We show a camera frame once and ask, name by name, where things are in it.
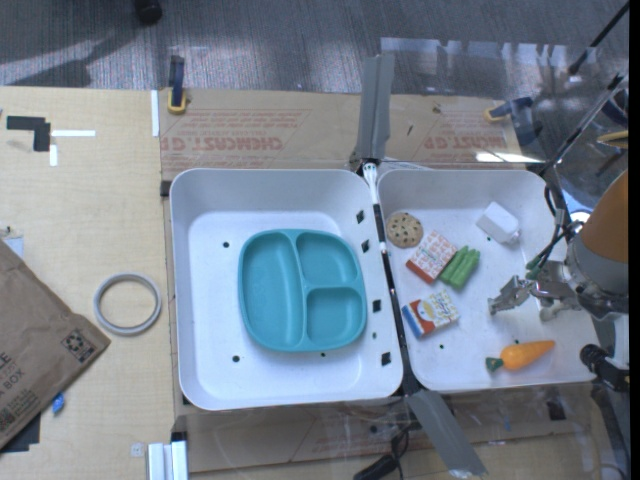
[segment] tape roll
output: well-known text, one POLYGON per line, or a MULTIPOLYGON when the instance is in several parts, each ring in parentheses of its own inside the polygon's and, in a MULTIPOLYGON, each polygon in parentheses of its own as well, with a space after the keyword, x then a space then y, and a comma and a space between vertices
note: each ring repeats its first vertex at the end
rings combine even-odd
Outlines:
POLYGON ((98 323, 107 329, 108 331, 118 334, 120 336, 134 336, 136 334, 140 334, 143 331, 146 331, 149 327, 153 325, 153 323, 160 316, 160 310, 162 309, 162 296, 160 295, 160 289, 158 286, 147 276, 143 274, 139 274, 137 272, 122 272, 120 274, 115 274, 111 277, 108 277, 103 281, 103 283, 96 290, 95 295, 93 296, 93 311, 98 319, 98 323), (131 327, 124 327, 121 325, 115 325, 114 323, 107 320, 102 313, 102 309, 100 304, 102 302, 102 297, 105 292, 111 288, 114 284, 121 283, 124 281, 133 281, 139 283, 153 294, 155 298, 155 307, 153 309, 153 313, 149 318, 147 318, 144 322, 139 325, 134 325, 131 327))

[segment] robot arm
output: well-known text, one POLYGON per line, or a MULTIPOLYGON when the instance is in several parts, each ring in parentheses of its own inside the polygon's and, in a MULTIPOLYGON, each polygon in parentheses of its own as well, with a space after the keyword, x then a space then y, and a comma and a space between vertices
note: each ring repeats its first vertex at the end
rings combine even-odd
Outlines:
POLYGON ((545 321, 563 309, 584 309, 597 320, 613 320, 614 355, 609 356, 596 345, 587 345, 581 359, 610 387, 616 390, 628 387, 628 170, 609 186, 587 222, 569 239, 565 260, 545 261, 535 275, 527 275, 526 279, 512 277, 498 297, 489 299, 489 312, 495 315, 515 308, 529 296, 540 301, 540 318, 545 321))

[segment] gray carpet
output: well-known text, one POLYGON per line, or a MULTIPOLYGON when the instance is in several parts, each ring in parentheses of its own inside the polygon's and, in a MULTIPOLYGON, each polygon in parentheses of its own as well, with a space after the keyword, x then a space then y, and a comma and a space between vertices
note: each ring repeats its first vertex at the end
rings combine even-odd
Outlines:
MULTIPOLYGON (((152 89, 171 53, 193 87, 359 92, 381 38, 588 46, 626 0, 0 0, 0 84, 152 89)), ((628 14, 601 45, 627 57, 628 14)), ((395 92, 423 89, 399 68, 395 92)))

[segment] white tape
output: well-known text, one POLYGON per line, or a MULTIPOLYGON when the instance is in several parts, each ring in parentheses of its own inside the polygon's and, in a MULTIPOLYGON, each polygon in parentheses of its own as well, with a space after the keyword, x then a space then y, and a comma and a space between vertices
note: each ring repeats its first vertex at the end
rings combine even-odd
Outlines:
POLYGON ((158 117, 158 91, 151 91, 151 133, 160 135, 160 119, 158 117))
POLYGON ((95 137, 95 130, 52 130, 52 137, 95 137))
POLYGON ((58 146, 55 144, 49 144, 49 165, 58 166, 58 146))

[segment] white tray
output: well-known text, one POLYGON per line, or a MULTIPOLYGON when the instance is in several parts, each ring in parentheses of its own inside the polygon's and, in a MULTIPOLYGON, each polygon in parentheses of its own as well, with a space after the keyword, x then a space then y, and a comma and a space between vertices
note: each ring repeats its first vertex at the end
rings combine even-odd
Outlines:
POLYGON ((178 370, 189 401, 224 410, 373 401, 397 391, 403 368, 361 178, 345 170, 193 169, 173 181, 170 206, 178 370), (251 338, 238 302, 240 250, 255 233, 276 228, 334 233, 353 248, 368 308, 356 341, 326 352, 291 353, 251 338))
MULTIPOLYGON (((524 278, 525 265, 550 241, 554 219, 544 199, 544 182, 524 170, 393 170, 381 175, 378 193, 385 218, 397 211, 417 217, 425 230, 436 230, 457 247, 481 253, 480 263, 459 292, 441 281, 429 285, 405 263, 414 249, 388 244, 400 305, 447 289, 460 318, 418 340, 405 325, 409 357, 418 380, 427 388, 456 392, 539 384, 589 381, 594 378, 580 361, 580 349, 598 343, 586 311, 561 311, 543 322, 539 303, 530 297, 521 306, 491 316, 489 298, 513 275, 524 278), (476 226, 485 208, 496 201, 520 222, 521 236, 512 246, 493 240, 476 226), (514 343, 554 339, 555 349, 528 367, 490 373, 487 356, 498 357, 514 343)), ((560 241, 551 259, 564 260, 560 241)))

